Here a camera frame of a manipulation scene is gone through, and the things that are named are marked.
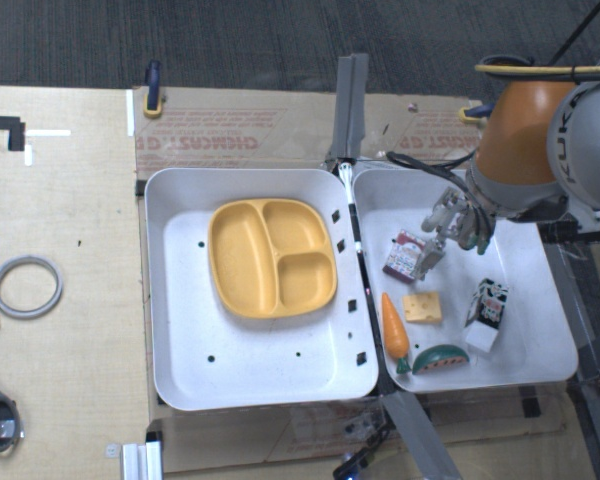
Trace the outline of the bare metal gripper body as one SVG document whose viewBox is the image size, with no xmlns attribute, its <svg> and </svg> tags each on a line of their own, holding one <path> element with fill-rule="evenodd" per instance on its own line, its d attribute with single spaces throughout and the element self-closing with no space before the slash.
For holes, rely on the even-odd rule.
<svg viewBox="0 0 600 480">
<path fill-rule="evenodd" d="M 442 195 L 442 237 L 463 250 L 484 255 L 495 231 L 495 220 L 466 193 L 448 187 Z"/>
</svg>

